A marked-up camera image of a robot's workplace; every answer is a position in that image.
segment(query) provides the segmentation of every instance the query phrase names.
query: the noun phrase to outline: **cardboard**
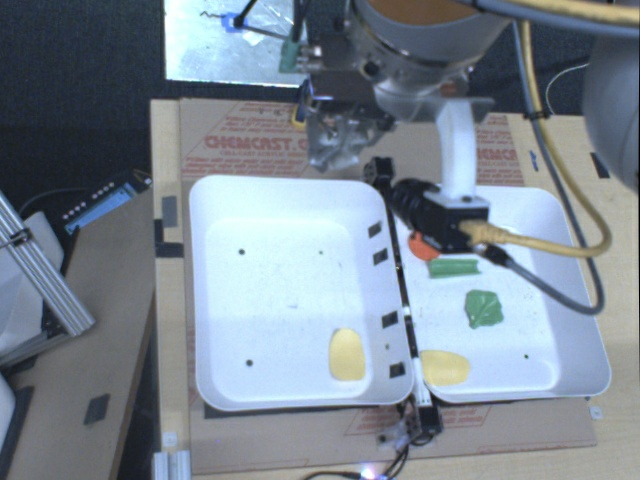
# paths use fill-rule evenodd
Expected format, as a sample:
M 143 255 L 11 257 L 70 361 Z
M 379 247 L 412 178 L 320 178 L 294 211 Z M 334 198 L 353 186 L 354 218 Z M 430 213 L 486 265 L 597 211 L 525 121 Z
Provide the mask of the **cardboard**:
M 187 207 L 190 187 L 214 173 L 285 177 L 360 177 L 372 156 L 392 156 L 397 178 L 440 179 L 440 147 L 432 125 L 400 125 L 361 164 L 320 174 L 306 164 L 306 137 L 289 124 L 292 105 L 183 100 L 179 105 L 185 304 L 192 471 L 211 474 L 286 467 L 386 461 L 395 456 L 377 436 L 398 421 L 395 407 L 228 414 L 208 410 L 194 381 L 193 294 Z M 506 116 L 478 127 L 478 182 L 523 185 Z M 594 446 L 582 399 L 447 406 L 444 432 L 412 458 Z

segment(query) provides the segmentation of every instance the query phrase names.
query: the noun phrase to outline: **shiny metal sheet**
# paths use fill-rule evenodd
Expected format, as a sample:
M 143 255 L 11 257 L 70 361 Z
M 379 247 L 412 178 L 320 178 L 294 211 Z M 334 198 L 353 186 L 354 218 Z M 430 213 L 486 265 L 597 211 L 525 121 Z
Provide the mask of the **shiny metal sheet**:
M 238 14 L 249 0 L 164 0 L 169 80 L 296 87 L 303 75 L 278 72 L 282 40 L 227 31 L 220 16 Z M 286 36 L 292 0 L 259 0 L 248 25 Z

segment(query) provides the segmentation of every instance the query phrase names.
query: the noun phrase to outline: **dark floor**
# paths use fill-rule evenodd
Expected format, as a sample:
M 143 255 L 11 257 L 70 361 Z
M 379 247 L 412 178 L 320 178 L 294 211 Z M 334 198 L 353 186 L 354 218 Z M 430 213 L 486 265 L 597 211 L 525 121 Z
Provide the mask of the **dark floor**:
M 331 27 L 341 9 L 342 0 L 315 0 L 311 34 Z M 163 17 L 162 0 L 0 0 L 0 190 L 14 206 L 54 188 L 95 186 L 125 169 L 149 171 L 153 98 L 293 98 L 293 90 L 166 81 Z M 584 62 L 592 45 L 565 31 L 534 34 L 543 87 Z M 554 85 L 558 113 L 580 113 L 581 77 L 576 71 Z M 493 97 L 497 111 L 522 111 L 510 29 L 477 66 L 471 90 Z M 153 379 L 148 366 L 123 479 L 148 477 Z

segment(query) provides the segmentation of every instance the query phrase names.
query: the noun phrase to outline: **white tray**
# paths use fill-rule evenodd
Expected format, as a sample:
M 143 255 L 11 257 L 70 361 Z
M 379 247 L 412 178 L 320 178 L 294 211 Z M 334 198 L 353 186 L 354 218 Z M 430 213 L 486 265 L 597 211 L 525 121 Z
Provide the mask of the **white tray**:
M 210 176 L 194 185 L 189 204 L 196 382 L 207 403 L 221 410 L 378 405 L 409 394 L 386 210 L 373 188 Z M 393 313 L 398 323 L 383 326 Z M 362 339 L 362 380 L 330 373 L 329 344 L 342 328 Z
M 478 187 L 478 195 L 491 202 L 494 224 L 571 244 L 560 203 L 548 192 Z M 434 395 L 465 403 L 587 396 L 607 389 L 611 370 L 594 317 L 567 309 L 486 260 L 478 265 L 480 275 L 430 279 L 426 264 L 409 251 L 409 230 L 402 223 L 398 235 L 418 348 L 459 354 L 471 366 L 461 384 L 430 385 Z M 578 260 L 518 246 L 505 249 L 561 292 L 589 303 Z M 472 289 L 497 293 L 503 322 L 469 327 L 464 304 Z

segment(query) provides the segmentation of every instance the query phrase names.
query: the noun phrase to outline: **green object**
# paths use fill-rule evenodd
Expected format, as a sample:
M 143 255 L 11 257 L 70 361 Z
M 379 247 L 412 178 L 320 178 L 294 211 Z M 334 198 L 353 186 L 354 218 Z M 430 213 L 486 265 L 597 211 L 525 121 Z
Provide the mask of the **green object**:
M 480 273 L 478 260 L 434 259 L 427 263 L 427 267 L 429 268 L 429 277 L 432 279 Z
M 481 325 L 495 325 L 504 320 L 502 304 L 493 292 L 471 290 L 467 293 L 464 310 L 469 317 L 469 327 L 477 329 Z
M 282 43 L 280 50 L 280 73 L 297 73 L 298 72 L 298 55 L 300 54 L 300 43 L 295 43 L 289 37 Z

